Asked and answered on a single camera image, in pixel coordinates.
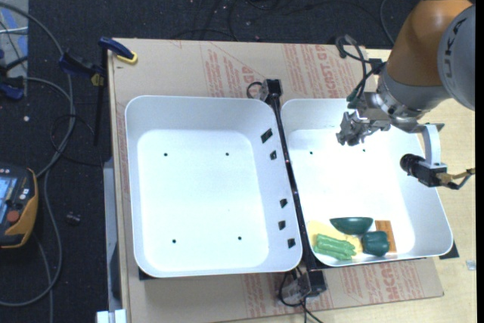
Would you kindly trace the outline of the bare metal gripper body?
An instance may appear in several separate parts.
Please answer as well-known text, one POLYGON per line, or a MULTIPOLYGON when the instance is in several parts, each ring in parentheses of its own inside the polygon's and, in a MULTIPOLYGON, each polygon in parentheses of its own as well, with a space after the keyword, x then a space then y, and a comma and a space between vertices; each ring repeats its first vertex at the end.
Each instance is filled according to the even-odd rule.
POLYGON ((347 111, 341 122, 342 132, 388 131, 391 127, 388 114, 377 102, 375 92, 363 92, 361 95, 347 98, 347 111))

